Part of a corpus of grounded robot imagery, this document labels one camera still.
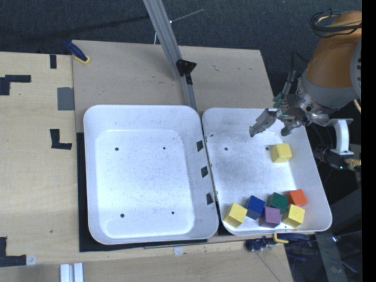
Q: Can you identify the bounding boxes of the black cylinder on white bracket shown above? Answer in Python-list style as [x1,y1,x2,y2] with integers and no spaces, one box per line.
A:
[313,117,355,170]

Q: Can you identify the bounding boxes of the blue cube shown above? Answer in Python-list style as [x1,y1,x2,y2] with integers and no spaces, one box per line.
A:
[246,195,266,220]

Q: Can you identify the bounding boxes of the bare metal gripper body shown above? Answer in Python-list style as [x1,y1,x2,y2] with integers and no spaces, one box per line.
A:
[274,93,332,129]

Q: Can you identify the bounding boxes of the green cube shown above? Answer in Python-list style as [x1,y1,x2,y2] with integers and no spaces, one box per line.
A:
[266,192,290,213]

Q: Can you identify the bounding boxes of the white plastic tray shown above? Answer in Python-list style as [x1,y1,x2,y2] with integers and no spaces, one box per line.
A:
[83,104,220,246]
[202,107,334,237]

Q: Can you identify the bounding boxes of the orange cube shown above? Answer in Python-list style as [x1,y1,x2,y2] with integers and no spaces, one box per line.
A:
[286,189,308,207]

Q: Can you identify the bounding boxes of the purple cube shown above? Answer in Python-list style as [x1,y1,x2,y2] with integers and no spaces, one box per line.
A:
[258,206,283,229]

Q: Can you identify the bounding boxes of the yellow cube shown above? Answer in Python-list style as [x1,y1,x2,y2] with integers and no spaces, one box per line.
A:
[223,202,249,228]
[270,143,293,163]
[281,203,306,229]

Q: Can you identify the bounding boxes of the pale wood board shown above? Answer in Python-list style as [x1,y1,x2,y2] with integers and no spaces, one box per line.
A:
[71,39,317,250]

